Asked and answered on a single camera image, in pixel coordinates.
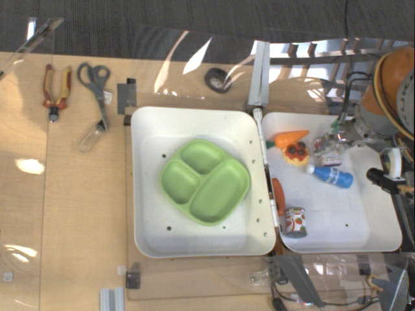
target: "white tray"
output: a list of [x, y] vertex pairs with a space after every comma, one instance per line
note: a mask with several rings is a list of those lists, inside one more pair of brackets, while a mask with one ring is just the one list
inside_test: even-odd
[[[253, 118], [238, 111], [144, 107], [133, 114], [131, 130], [134, 231], [142, 253], [155, 258], [263, 255], [274, 247], [276, 235]], [[245, 199], [225, 221], [211, 227], [179, 211], [159, 186], [167, 160], [194, 138], [207, 139], [229, 152], [251, 177]]]
[[[329, 131], [334, 116], [269, 113], [263, 119], [266, 139], [293, 130], [309, 130], [302, 140], [313, 152], [313, 141]], [[367, 146], [351, 148], [342, 156], [340, 170], [353, 174], [349, 189], [327, 184], [305, 167], [288, 164], [278, 148], [267, 150], [271, 177], [280, 180], [286, 208], [303, 207], [307, 236], [290, 238], [282, 235], [284, 244], [298, 253], [342, 253], [393, 251], [402, 234], [389, 194], [372, 185], [366, 178], [369, 168], [381, 168], [378, 154]], [[284, 225], [284, 218], [279, 218]]]

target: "gray carpet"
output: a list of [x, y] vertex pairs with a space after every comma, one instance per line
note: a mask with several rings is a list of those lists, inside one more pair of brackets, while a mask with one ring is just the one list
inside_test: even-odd
[[[412, 41], [414, 1], [348, 0], [348, 34]], [[142, 56], [145, 25], [241, 40], [346, 35], [345, 0], [0, 0], [0, 7], [0, 51], [18, 47], [27, 16], [64, 17], [55, 53], [87, 56]]]

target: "blue bottle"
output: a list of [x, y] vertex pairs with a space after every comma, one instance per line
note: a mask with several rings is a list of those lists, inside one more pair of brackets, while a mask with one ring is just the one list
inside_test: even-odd
[[333, 167], [315, 167], [308, 164], [307, 173], [317, 175], [324, 182], [338, 185], [342, 188], [350, 188], [353, 183], [353, 175], [341, 172]]

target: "red and yellow pliers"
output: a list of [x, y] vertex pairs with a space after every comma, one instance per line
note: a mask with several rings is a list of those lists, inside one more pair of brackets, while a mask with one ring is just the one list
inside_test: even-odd
[[45, 96], [43, 106], [49, 108], [49, 120], [52, 123], [58, 120], [59, 110], [65, 109], [67, 107], [66, 99], [68, 98], [71, 91], [71, 74], [72, 69], [70, 67], [66, 67], [64, 69], [64, 75], [62, 79], [62, 90], [60, 92], [59, 99], [55, 103], [53, 101], [51, 92], [53, 67], [51, 64], [46, 66], [45, 80], [43, 81], [43, 95]]

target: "wooden table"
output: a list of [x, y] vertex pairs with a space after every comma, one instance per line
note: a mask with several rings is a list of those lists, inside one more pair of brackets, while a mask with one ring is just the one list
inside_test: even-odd
[[[8, 54], [0, 54], [0, 61]], [[103, 64], [111, 69], [106, 87], [114, 93], [107, 106], [110, 132], [86, 154], [78, 144], [100, 120], [97, 103], [76, 78], [80, 63]], [[62, 71], [73, 69], [68, 108], [50, 124], [42, 106], [45, 65], [55, 69], [53, 91], [60, 91]], [[0, 282], [2, 310], [98, 310], [101, 288], [125, 286], [127, 266], [126, 146], [123, 115], [117, 114], [117, 84], [137, 79], [140, 92], [176, 89], [179, 94], [200, 96], [198, 85], [209, 66], [183, 75], [184, 63], [168, 68], [159, 61], [136, 61], [79, 56], [31, 54], [15, 71], [0, 81], [0, 270], [12, 268], [14, 280]], [[240, 109], [249, 89], [251, 67], [235, 83], [222, 108]], [[213, 100], [221, 98], [211, 91]], [[154, 96], [149, 95], [148, 104]], [[293, 98], [280, 110], [288, 110]], [[324, 113], [312, 105], [310, 113]], [[185, 106], [191, 100], [176, 100]], [[203, 107], [214, 108], [205, 100]], [[45, 171], [28, 174], [16, 160], [35, 159]], [[14, 247], [26, 249], [19, 260]], [[126, 310], [271, 310], [268, 295], [240, 295], [131, 301]], [[374, 305], [368, 310], [376, 310]]]

